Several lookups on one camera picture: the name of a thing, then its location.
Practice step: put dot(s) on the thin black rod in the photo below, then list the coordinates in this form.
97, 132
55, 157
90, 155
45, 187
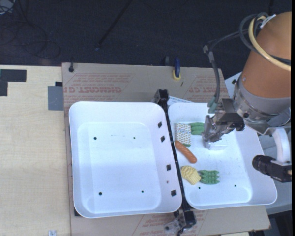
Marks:
175, 151

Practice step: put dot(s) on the green pea pods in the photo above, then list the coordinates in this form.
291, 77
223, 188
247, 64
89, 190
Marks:
197, 128
209, 177

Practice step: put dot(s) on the yellow corn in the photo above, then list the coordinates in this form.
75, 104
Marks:
190, 174

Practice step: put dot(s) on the white plastic tray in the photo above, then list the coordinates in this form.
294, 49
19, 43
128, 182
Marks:
120, 161
223, 171

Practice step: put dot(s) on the black cylinder on white bracket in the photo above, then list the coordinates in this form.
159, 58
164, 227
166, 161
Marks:
268, 166

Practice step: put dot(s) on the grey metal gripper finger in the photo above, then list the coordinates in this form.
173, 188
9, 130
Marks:
207, 131
218, 134

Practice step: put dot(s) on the brown cardboard board red print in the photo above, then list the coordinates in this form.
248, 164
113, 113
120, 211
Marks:
137, 82

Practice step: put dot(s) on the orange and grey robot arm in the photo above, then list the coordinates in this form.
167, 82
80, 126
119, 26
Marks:
268, 65

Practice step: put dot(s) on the white and yellow packet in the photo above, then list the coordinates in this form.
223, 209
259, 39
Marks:
183, 133

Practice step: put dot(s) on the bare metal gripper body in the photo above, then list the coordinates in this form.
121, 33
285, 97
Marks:
229, 119

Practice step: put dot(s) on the orange sausage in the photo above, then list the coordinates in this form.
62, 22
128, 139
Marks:
186, 152

